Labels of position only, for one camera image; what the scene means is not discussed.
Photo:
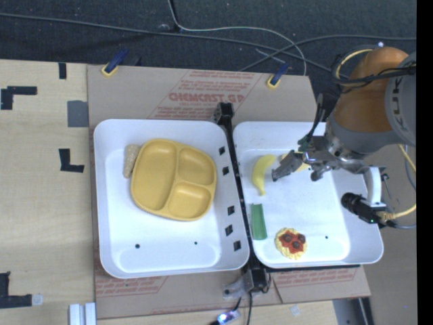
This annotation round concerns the black cylinder on white bracket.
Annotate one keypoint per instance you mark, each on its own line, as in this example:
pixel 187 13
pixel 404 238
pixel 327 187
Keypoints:
pixel 358 208

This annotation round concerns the white plastic tray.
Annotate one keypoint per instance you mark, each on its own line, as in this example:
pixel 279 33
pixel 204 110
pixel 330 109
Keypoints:
pixel 304 208
pixel 169 242

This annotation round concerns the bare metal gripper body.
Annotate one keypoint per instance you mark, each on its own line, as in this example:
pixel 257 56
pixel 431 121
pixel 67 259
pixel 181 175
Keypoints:
pixel 333 154

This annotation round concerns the brown cardboard board red print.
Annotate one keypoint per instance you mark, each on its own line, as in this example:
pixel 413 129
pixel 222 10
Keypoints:
pixel 142 93

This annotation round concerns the thin black rod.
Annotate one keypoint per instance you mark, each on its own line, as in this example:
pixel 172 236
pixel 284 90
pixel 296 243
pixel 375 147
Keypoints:
pixel 241 188

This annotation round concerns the yellow banana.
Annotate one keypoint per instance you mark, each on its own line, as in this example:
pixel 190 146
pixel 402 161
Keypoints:
pixel 261 173

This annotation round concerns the yellow spaghetti with meatballs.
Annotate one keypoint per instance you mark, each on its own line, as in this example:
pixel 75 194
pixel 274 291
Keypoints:
pixel 291 244

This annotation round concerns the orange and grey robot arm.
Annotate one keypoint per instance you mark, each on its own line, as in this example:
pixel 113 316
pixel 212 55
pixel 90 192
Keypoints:
pixel 365 107

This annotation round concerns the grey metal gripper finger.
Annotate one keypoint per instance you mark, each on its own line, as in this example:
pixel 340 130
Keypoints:
pixel 320 172
pixel 287 166

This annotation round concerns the yellow divided plate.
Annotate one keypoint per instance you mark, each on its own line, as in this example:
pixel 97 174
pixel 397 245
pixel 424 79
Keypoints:
pixel 159 178

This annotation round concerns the beige toy biscuit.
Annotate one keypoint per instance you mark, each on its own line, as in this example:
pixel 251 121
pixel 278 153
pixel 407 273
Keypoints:
pixel 130 157

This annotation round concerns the green toy celery stick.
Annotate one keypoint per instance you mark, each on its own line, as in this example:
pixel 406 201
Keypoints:
pixel 258 222

